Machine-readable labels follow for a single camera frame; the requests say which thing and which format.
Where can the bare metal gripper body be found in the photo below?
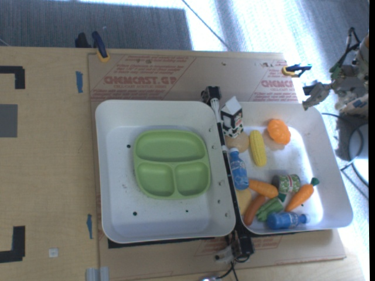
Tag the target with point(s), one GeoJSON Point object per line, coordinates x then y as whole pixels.
{"type": "Point", "coordinates": [348, 82]}

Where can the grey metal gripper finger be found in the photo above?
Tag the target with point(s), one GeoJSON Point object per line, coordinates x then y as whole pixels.
{"type": "Point", "coordinates": [312, 89]}
{"type": "Point", "coordinates": [317, 98]}

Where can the orange toy fruit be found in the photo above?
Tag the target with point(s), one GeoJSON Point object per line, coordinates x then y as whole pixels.
{"type": "Point", "coordinates": [279, 131]}

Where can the white plastic tray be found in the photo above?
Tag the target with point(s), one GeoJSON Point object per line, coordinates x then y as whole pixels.
{"type": "Point", "coordinates": [328, 162]}
{"type": "Point", "coordinates": [117, 186]}

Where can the yellow corn cob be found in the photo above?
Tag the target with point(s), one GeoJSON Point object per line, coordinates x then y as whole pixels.
{"type": "Point", "coordinates": [257, 148]}

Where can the white cow-print milk carton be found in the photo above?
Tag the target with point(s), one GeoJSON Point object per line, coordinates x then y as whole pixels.
{"type": "Point", "coordinates": [232, 120]}

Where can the green and white can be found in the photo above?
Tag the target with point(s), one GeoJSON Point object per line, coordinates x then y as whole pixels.
{"type": "Point", "coordinates": [288, 183]}

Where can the tan round biscuit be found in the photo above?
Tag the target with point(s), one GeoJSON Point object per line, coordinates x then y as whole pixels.
{"type": "Point", "coordinates": [238, 143]}

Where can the orange carrot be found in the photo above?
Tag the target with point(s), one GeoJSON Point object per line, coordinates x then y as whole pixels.
{"type": "Point", "coordinates": [263, 188]}
{"type": "Point", "coordinates": [301, 195]}

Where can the blue plastic bottle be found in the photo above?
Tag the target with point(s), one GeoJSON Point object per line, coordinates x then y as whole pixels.
{"type": "Point", "coordinates": [238, 170]}
{"type": "Point", "coordinates": [282, 220]}

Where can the green pea pod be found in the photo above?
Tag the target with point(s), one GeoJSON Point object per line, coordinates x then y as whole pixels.
{"type": "Point", "coordinates": [270, 209]}

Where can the yellow round toy food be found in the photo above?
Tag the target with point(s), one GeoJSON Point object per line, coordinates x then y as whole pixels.
{"type": "Point", "coordinates": [243, 199]}

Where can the orange sausage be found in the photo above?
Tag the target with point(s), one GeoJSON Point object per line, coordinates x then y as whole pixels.
{"type": "Point", "coordinates": [253, 209]}

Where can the brown cardboard board, red print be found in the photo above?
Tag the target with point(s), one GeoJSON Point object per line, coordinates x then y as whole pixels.
{"type": "Point", "coordinates": [181, 78]}

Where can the green divided plate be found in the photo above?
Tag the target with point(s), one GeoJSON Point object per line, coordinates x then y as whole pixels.
{"type": "Point", "coordinates": [171, 162]}

